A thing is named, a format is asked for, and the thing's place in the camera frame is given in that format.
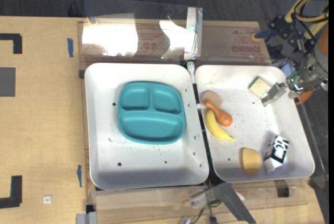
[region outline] white tray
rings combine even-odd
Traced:
[[[206,128],[214,170],[230,183],[306,178],[315,165],[305,132],[293,99],[288,91],[277,101],[264,107],[261,100],[247,89],[256,77],[267,83],[285,81],[284,73],[273,66],[203,65],[195,71],[198,93],[207,90],[222,98],[221,108],[233,117],[233,124],[224,129],[235,141],[219,140]],[[240,153],[243,147],[257,150],[264,157],[269,141],[275,135],[289,140],[284,165],[266,173],[262,163],[256,175],[242,172]]]
[[[126,139],[117,127],[121,89],[132,81],[170,85],[183,99],[186,127],[175,143],[148,145]],[[85,72],[90,175],[103,189],[196,185],[209,174],[189,72],[171,64],[96,63]]]

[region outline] blue tape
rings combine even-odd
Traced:
[[[269,38],[277,35],[277,32],[274,30],[267,30],[254,35],[255,38]]]
[[[68,48],[69,57],[70,58],[74,57],[74,55],[73,55],[73,51],[74,51],[74,49],[73,49],[73,39],[71,39],[71,38],[67,39],[67,48]]]
[[[81,166],[80,165],[78,165],[77,175],[78,175],[78,179],[79,179],[80,188],[82,188],[82,172],[81,172]]]
[[[89,6],[89,4],[88,4],[87,2],[84,2],[83,4],[84,4],[83,7],[84,7],[84,9],[85,9],[85,12],[86,12],[86,14],[87,14],[87,17],[88,17],[90,23],[91,23],[92,25],[93,25],[94,23],[97,23],[92,8]]]

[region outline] teal divided plate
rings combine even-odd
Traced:
[[[131,82],[118,98],[117,121],[121,133],[134,142],[174,143],[185,128],[182,98],[161,83]]]

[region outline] toy banana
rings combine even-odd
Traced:
[[[232,138],[229,134],[227,134],[226,131],[224,131],[219,124],[217,123],[216,117],[214,115],[214,112],[209,109],[205,115],[205,123],[210,132],[219,139],[229,139],[232,142],[234,141],[234,138]]]

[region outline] yellow sponge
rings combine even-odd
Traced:
[[[264,82],[259,76],[249,84],[248,89],[258,96],[260,99],[268,95],[268,91],[271,88],[266,82]]]
[[[261,166],[260,154],[254,149],[243,148],[241,165],[242,170],[246,175],[256,175]]]

